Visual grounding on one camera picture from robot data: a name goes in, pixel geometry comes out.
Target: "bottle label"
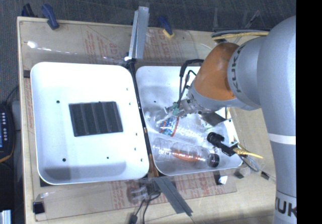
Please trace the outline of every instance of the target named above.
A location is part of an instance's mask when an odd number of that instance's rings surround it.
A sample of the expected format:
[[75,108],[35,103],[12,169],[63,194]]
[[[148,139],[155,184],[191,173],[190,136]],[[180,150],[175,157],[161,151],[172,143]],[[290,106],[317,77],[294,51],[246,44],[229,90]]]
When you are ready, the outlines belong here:
[[160,127],[160,133],[168,135],[168,136],[174,136],[177,131],[177,126],[179,123],[179,117],[170,117],[167,118],[163,125]]

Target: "yellow wire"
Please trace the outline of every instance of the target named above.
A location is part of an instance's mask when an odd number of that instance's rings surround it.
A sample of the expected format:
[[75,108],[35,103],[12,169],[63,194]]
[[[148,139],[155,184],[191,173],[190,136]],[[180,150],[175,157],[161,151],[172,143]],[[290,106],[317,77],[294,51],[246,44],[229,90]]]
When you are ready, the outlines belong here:
[[247,32],[247,33],[235,33],[235,34],[224,34],[220,36],[213,37],[213,40],[220,40],[220,39],[229,39],[235,37],[242,37],[242,36],[266,36],[269,32]]

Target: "white stripe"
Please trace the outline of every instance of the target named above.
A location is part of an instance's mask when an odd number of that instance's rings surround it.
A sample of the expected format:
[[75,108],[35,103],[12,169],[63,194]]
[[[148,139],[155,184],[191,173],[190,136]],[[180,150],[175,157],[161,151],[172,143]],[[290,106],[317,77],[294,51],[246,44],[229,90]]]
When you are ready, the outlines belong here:
[[268,138],[274,142],[296,145],[296,136],[268,133]]

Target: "bottle cap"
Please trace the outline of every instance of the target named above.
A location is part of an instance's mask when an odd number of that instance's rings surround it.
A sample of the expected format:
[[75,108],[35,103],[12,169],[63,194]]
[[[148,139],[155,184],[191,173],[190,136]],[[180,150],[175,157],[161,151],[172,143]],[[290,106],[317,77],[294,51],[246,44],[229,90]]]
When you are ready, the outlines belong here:
[[210,167],[217,167],[219,164],[220,157],[218,154],[209,154],[207,157],[207,165]]

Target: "blue clamp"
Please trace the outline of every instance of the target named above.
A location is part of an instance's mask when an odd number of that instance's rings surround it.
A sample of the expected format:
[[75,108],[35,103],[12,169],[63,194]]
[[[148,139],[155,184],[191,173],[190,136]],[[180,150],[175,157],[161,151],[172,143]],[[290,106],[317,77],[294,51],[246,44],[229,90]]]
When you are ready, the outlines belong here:
[[164,34],[168,37],[168,38],[172,38],[175,34],[171,29],[170,23],[163,17],[163,16],[159,16],[157,18],[157,21],[162,25],[162,27],[164,28]]
[[59,24],[56,21],[54,10],[52,9],[50,4],[43,4],[41,6],[41,12],[44,14],[46,18],[48,18],[47,23],[49,24],[51,29],[55,30],[59,27]]

